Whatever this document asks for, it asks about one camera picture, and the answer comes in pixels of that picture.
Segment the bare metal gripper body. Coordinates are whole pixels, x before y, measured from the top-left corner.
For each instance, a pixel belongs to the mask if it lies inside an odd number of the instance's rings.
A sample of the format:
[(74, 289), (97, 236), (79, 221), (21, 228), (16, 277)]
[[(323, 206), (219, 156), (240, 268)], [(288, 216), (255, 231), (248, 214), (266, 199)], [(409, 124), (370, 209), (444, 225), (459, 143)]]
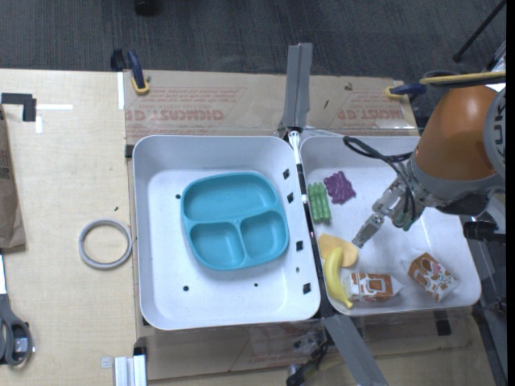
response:
[(408, 231), (421, 216), (424, 202), (423, 191), (415, 179), (397, 175), (372, 209), (379, 216), (390, 218), (394, 227)]

